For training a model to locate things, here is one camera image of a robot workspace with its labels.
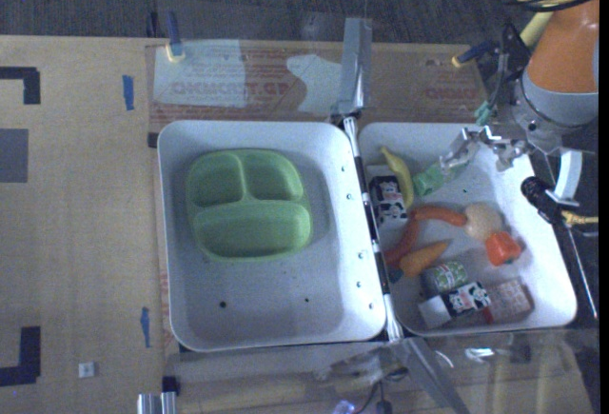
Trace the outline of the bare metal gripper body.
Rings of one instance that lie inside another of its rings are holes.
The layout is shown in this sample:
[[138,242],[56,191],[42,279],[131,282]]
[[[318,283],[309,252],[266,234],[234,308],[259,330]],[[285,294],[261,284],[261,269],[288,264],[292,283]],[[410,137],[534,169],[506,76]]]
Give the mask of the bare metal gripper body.
[[567,126],[544,119],[536,112],[513,109],[512,116],[515,122],[524,130],[526,141],[533,148],[546,155],[559,155],[562,148],[563,136],[572,131]]

